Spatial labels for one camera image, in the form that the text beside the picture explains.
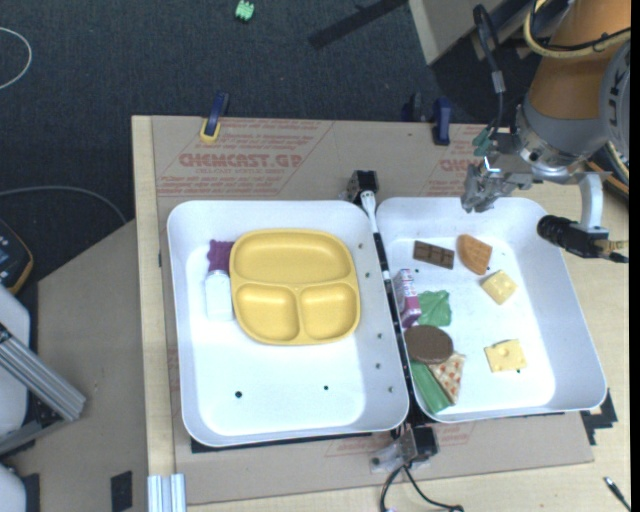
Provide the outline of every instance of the yellow divided plate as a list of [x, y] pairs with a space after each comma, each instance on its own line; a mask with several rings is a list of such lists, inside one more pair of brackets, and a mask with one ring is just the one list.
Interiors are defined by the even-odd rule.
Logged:
[[360, 319], [360, 293], [349, 249], [330, 233], [266, 229], [231, 249], [236, 318], [253, 339], [308, 345], [350, 335]]

